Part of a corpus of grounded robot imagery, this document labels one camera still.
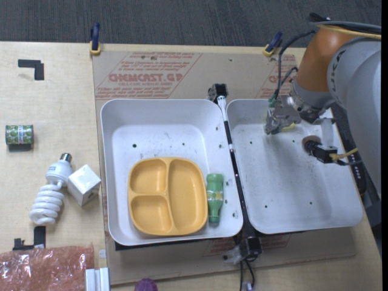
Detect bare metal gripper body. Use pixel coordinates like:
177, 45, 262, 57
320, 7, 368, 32
272, 95, 305, 126

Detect thin black and white rod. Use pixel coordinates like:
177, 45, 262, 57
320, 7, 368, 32
216, 95, 256, 239

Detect white plastic tray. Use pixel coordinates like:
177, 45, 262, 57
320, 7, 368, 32
226, 98, 364, 235
100, 98, 244, 247

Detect green plastic bottle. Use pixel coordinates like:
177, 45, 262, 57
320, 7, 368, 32
206, 173, 225, 224

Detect brown cardboard board red print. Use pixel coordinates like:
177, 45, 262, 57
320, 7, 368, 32
92, 43, 357, 286

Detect yellow divided plate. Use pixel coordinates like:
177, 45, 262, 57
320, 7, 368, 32
127, 156, 209, 236

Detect white cube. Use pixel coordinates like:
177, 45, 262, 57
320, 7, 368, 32
67, 164, 102, 207

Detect purple round object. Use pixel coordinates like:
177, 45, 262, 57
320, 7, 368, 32
134, 278, 159, 291

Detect white spiral light bulb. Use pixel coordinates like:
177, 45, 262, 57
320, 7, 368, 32
28, 152, 75, 226

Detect green patterned can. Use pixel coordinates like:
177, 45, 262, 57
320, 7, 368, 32
4, 124, 34, 147

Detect black cylinder on white bracket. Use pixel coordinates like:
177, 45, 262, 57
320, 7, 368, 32
304, 117, 338, 164

